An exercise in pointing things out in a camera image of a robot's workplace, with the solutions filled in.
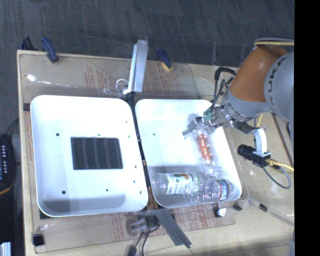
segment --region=gray carpet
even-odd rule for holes
[[[131,58],[148,36],[149,60],[164,49],[172,62],[233,67],[257,38],[295,37],[294,0],[0,0],[0,17],[1,134],[18,118],[26,37],[39,51],[49,37],[58,53]]]

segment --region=black electronic device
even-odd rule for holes
[[[14,183],[15,161],[10,141],[0,137],[0,195],[8,192]]]

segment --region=bottle label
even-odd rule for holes
[[[164,173],[167,180],[167,195],[184,194],[186,184],[197,182],[199,177],[196,173]]]
[[[219,201],[226,200],[229,195],[229,186],[228,183],[224,179],[218,179],[217,182],[220,186],[220,197]]]

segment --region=table surface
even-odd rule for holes
[[[82,242],[83,246],[80,246],[81,243],[77,242],[81,241],[81,233],[74,232],[73,242],[68,241],[74,246],[66,246],[65,241],[62,238],[58,239],[57,234],[54,236],[53,231],[61,231],[63,225],[70,225],[76,230],[75,227],[78,227],[77,225],[80,223],[82,225],[88,223],[93,224],[93,227],[87,228],[86,232],[94,232],[97,230],[100,219],[74,218],[68,219],[66,222],[56,218],[54,220],[40,219],[39,212],[35,210],[37,209],[37,199],[35,198],[35,174],[32,160],[32,134],[30,114],[24,110],[26,104],[42,94],[99,97],[99,93],[103,91],[102,84],[109,84],[110,88],[114,90],[116,80],[129,77],[130,72],[131,60],[129,59],[71,54],[58,54],[58,56],[60,61],[57,65],[49,63],[45,52],[25,50],[17,52],[25,254],[28,256],[36,254],[123,256],[126,255],[129,246],[137,241],[136,237],[110,240],[107,243],[102,240],[101,244],[86,241]],[[151,85],[150,91],[147,92],[150,96],[155,94],[157,96],[174,95],[179,98],[193,95],[192,87],[196,85],[197,93],[202,95],[202,99],[212,99],[213,92],[201,90],[208,90],[210,85],[214,83],[214,71],[218,67],[174,63],[175,70],[169,75],[163,74],[160,66],[161,64],[157,61],[148,61],[145,83]],[[181,91],[179,88],[181,83],[188,84],[186,86],[187,92]],[[261,127],[267,127],[265,133],[271,157],[281,163],[291,165],[291,142],[286,131],[286,122],[274,117],[271,113],[265,113],[261,120]],[[147,255],[172,255],[173,253],[176,255],[224,253],[223,255],[228,256],[287,255],[294,231],[293,186],[291,189],[278,187],[261,168],[237,156],[235,149],[240,144],[252,144],[252,137],[243,135],[233,128],[226,128],[225,133],[235,158],[239,176],[243,178],[244,196],[240,202],[246,206],[239,211],[227,206],[226,216],[219,219],[206,215],[211,224],[205,228],[192,227],[192,221],[188,222],[190,226],[186,226],[182,230],[192,243],[190,250],[183,245],[175,246],[165,232],[158,232],[149,237],[144,246],[144,252]],[[286,183],[283,174],[272,172],[272,175],[277,181]],[[294,176],[290,176],[294,185]],[[50,242],[46,246],[35,247],[33,245],[33,234],[39,230],[52,238],[51,245],[49,245]]]

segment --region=bottle with red label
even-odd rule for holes
[[[236,189],[229,180],[203,172],[156,173],[151,183],[155,197],[183,195],[191,205],[226,201]]]

